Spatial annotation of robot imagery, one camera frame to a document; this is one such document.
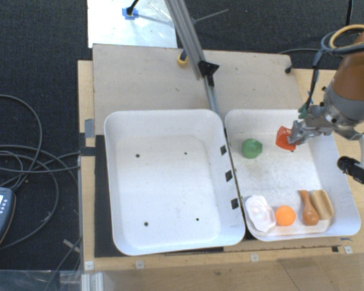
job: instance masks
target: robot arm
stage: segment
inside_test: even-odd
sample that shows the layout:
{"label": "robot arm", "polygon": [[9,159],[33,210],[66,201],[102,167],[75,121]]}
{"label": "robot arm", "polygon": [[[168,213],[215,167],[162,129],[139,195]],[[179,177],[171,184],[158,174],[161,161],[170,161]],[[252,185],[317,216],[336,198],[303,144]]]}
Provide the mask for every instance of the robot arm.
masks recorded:
{"label": "robot arm", "polygon": [[[364,134],[355,130],[355,127],[364,122],[364,32],[349,47],[336,48],[334,36],[330,42],[330,51],[349,53],[344,56],[329,87],[325,90],[323,102],[320,105],[310,105],[308,102],[300,109],[301,121],[294,121],[291,131],[288,130],[286,144],[279,146],[285,148],[305,143],[307,139],[319,135],[330,135],[333,131],[351,141],[360,141],[362,148],[361,162],[355,159],[342,157],[338,167],[345,173],[364,183]],[[318,70],[314,70],[314,83]]]}

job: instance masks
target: blue tape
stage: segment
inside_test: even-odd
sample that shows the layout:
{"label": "blue tape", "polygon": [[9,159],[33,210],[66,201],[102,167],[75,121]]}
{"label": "blue tape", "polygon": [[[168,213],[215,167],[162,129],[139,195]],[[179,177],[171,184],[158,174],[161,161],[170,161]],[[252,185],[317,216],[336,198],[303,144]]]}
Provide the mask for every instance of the blue tape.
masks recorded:
{"label": "blue tape", "polygon": [[135,18],[139,17],[139,11],[135,8],[133,8],[132,15],[127,14],[127,7],[122,9],[122,13],[123,13],[123,16],[125,19],[131,20],[131,21],[134,21]]}

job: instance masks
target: metal bracket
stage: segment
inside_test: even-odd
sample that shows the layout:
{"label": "metal bracket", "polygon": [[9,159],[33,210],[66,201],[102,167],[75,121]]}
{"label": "metal bracket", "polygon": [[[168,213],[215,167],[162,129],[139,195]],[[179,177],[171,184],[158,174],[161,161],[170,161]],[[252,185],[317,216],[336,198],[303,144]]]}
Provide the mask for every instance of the metal bracket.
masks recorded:
{"label": "metal bracket", "polygon": [[207,61],[200,61],[198,63],[198,68],[200,69],[201,75],[207,77],[207,81],[210,87],[214,87],[213,74],[220,68],[219,65],[212,64]]}
{"label": "metal bracket", "polygon": [[251,262],[259,261],[259,255],[257,253],[251,253],[249,256],[251,257]]}
{"label": "metal bracket", "polygon": [[81,291],[104,291],[103,273],[83,274],[81,276]]}
{"label": "metal bracket", "polygon": [[344,246],[344,251],[347,255],[353,253],[351,246]]}
{"label": "metal bracket", "polygon": [[137,261],[135,262],[135,268],[136,268],[136,269],[144,269],[144,268],[145,268],[145,263],[144,263],[144,261],[143,261],[142,259],[137,260]]}

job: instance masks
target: black carpet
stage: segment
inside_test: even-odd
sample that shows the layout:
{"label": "black carpet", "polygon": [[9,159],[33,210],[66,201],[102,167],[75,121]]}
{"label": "black carpet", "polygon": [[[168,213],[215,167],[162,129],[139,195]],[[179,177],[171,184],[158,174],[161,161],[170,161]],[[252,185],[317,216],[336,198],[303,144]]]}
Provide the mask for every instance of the black carpet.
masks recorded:
{"label": "black carpet", "polygon": [[[204,49],[277,53],[319,47],[322,36],[345,25],[348,0],[186,0],[198,19]],[[364,24],[364,0],[354,0],[351,23]],[[313,55],[297,53],[294,66],[308,68]],[[87,0],[0,0],[0,94],[30,104],[43,126],[42,148],[56,156],[79,149],[76,62],[91,59],[87,48]],[[326,58],[322,67],[334,69]],[[20,104],[0,99],[0,144],[38,143],[36,121]],[[11,159],[0,161],[14,166]],[[67,160],[76,164],[76,158]],[[11,177],[0,172],[0,183]],[[62,241],[79,236],[78,193],[67,173],[56,177],[59,204],[46,226],[30,239],[0,250],[0,269],[54,269],[69,251]],[[17,194],[15,217],[3,246],[38,227],[53,207],[51,176],[30,175]],[[62,269],[72,269],[73,253]]]}

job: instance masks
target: black clip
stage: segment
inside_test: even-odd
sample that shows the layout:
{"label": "black clip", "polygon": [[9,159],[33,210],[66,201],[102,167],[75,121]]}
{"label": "black clip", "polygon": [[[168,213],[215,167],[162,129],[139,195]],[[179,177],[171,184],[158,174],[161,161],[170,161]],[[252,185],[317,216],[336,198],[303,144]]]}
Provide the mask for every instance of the black clip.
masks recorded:
{"label": "black clip", "polygon": [[209,86],[214,87],[213,74],[218,68],[220,68],[220,66],[212,64],[211,62],[200,61],[198,63],[198,68],[200,68],[201,75],[207,77]]}

